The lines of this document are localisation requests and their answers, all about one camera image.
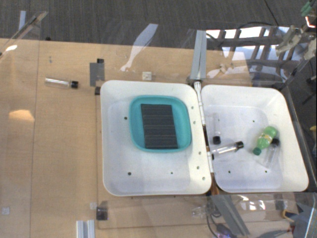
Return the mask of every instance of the black cap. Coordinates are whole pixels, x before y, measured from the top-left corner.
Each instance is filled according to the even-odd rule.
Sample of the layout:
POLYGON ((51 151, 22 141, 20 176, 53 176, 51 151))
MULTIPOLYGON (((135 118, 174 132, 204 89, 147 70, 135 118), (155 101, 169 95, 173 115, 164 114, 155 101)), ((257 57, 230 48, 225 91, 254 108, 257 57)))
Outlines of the black cap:
POLYGON ((236 142, 236 145, 237 145, 237 148, 238 148, 237 150, 239 150, 239 149, 244 147, 244 144, 243 144, 242 141, 236 142))
POLYGON ((78 81, 72 81, 71 83, 70 83, 70 87, 71 88, 78 88, 78 81))
POLYGON ((219 145, 219 144, 221 144, 221 139, 220 139, 219 136, 214 136, 212 138, 212 142, 213 142, 214 145, 219 145))
POLYGON ((279 142, 278 138, 274 138, 274 139, 272 140, 272 143, 271 143, 271 144, 272 144, 272 145, 279 146, 280 142, 279 142))

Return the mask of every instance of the label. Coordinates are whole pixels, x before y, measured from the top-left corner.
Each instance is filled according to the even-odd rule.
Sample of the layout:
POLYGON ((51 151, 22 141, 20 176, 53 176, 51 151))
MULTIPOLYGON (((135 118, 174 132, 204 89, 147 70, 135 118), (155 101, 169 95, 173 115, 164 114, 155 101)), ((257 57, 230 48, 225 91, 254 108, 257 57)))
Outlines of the label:
POLYGON ((262 133, 262 135, 260 136, 260 138, 264 138, 266 139, 268 142, 272 142, 273 138, 270 135, 264 134, 262 133))

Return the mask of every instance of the test tube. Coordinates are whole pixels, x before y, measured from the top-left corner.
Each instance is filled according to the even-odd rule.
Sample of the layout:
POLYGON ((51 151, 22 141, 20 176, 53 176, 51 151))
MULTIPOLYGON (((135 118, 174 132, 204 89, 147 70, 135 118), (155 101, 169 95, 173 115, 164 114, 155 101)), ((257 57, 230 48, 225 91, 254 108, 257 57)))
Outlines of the test tube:
POLYGON ((277 138, 274 138, 267 149, 267 153, 264 159, 264 166, 270 169, 274 162, 276 162, 276 156, 279 152, 280 141, 277 138))
POLYGON ((235 142, 235 143, 231 143, 231 144, 227 144, 224 146, 221 146, 217 149, 213 149, 211 151, 211 153, 213 153, 214 155, 225 155, 228 153, 235 153, 236 151, 238 151, 239 149, 243 148, 244 144, 242 141, 239 142, 235 142))
POLYGON ((51 87, 58 87, 58 88, 78 88, 78 81, 72 81, 68 79, 60 79, 54 77, 46 77, 45 78, 45 85, 51 87))
POLYGON ((221 144, 221 132, 220 132, 220 122, 219 122, 219 115, 218 113, 213 113, 212 115, 213 118, 213 137, 212 137, 212 142, 214 145, 219 145, 221 144))

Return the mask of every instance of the wooden table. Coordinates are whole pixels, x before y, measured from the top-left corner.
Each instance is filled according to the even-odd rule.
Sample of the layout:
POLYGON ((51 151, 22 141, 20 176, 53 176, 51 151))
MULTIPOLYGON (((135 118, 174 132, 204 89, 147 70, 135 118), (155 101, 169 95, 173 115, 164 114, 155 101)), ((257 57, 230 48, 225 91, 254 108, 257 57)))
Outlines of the wooden table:
MULTIPOLYGON (((77 220, 96 217, 91 203, 108 200, 120 204, 119 198, 106 191, 101 178, 100 98, 90 87, 89 63, 105 59, 106 79, 141 81, 142 71, 152 71, 155 81, 184 83, 193 57, 193 50, 145 48, 126 72, 119 71, 129 62, 131 49, 22 40, 16 51, 0 60, 0 69, 10 68, 0 70, 7 77, 0 79, 5 82, 0 88, 0 124, 4 128, 0 130, 0 152, 6 148, 0 155, 0 189, 4 188, 0 206, 10 207, 9 215, 0 215, 0 237, 74 238, 77 220), (37 61, 34 54, 38 49, 37 61), (80 86, 77 90, 50 88, 44 85, 46 76, 77 80, 80 86)), ((221 63, 216 52, 207 54, 207 71, 221 63)), ((231 77, 237 77, 239 84, 251 84, 247 73, 231 77)), ((184 203, 183 198, 176 198, 180 209, 195 206, 192 201, 184 203)), ((182 212, 183 218, 164 225, 166 215, 160 211, 161 199, 157 200, 155 219, 146 214, 146 208, 135 211, 131 207, 124 219, 130 223, 123 224, 120 218, 97 222, 96 237, 211 237, 205 220, 193 220, 182 212), (134 227, 133 218, 143 225, 134 227)), ((260 222, 248 226, 263 233, 260 222)), ((287 222, 274 222, 270 229, 287 227, 287 222)))

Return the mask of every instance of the green bottle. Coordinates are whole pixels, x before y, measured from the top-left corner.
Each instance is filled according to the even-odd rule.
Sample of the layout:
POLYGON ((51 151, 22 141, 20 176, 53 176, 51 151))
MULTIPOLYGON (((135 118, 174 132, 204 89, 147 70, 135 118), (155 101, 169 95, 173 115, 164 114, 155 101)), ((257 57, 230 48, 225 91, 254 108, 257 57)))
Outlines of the green bottle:
POLYGON ((276 135, 277 135, 276 128, 272 126, 266 127, 262 135, 258 138, 257 146, 256 148, 253 149, 253 153, 255 155, 260 155, 263 149, 269 147, 270 143, 276 137, 276 135))

